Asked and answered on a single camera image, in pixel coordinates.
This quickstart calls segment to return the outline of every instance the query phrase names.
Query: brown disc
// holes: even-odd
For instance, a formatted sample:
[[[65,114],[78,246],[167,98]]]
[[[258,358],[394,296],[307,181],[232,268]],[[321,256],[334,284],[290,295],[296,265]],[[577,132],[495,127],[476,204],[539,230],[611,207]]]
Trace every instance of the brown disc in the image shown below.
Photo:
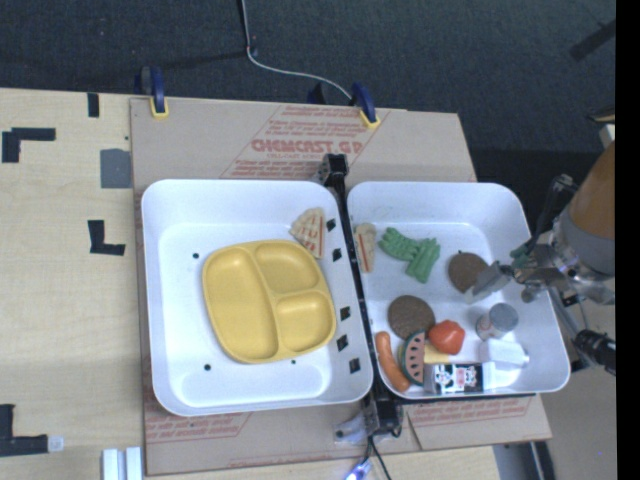
[[[478,274],[489,267],[477,254],[460,252],[449,261],[449,279],[459,291],[465,293],[478,278]]]
[[[393,332],[403,340],[418,331],[428,332],[436,323],[431,306],[413,295],[395,299],[389,306],[388,319]]]

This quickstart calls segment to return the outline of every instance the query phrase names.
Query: yellow bowl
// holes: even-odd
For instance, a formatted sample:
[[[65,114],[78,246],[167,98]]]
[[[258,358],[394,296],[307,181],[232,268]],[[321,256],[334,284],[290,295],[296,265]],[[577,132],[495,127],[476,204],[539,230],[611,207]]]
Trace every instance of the yellow bowl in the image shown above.
[[[215,251],[202,283],[213,330],[237,361],[306,354],[335,333],[327,282],[316,259],[296,242],[263,240]]]

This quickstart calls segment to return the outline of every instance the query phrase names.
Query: red tomato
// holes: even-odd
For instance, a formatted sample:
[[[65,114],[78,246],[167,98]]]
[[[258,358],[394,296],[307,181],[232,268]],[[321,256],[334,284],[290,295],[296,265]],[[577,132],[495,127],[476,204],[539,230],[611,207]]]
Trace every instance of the red tomato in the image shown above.
[[[464,341],[464,329],[453,320],[443,320],[429,330],[429,341],[440,352],[455,355]]]

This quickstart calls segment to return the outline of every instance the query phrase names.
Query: watermelon slice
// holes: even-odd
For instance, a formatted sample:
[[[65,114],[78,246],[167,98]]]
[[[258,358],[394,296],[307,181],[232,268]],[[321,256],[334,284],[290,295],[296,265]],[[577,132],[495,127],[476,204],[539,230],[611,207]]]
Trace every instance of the watermelon slice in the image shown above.
[[[399,363],[405,376],[418,386],[424,381],[424,330],[413,333],[400,347]]]

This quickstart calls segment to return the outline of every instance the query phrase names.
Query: yellow clamp pad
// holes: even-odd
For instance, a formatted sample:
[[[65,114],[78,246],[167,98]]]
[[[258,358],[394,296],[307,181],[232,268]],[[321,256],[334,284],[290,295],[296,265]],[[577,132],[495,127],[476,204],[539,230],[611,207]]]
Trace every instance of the yellow clamp pad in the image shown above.
[[[149,98],[149,105],[151,106],[151,114],[155,119],[166,119],[169,117],[169,102],[165,98],[164,100],[164,112],[158,112],[156,106],[153,104],[153,97]]]
[[[360,111],[360,117],[364,121],[364,124],[367,125],[367,128],[374,129],[374,128],[377,128],[378,126],[380,126],[380,118],[379,117],[376,117],[376,120],[371,122],[371,121],[369,121],[369,118],[367,117],[367,115],[362,110]]]

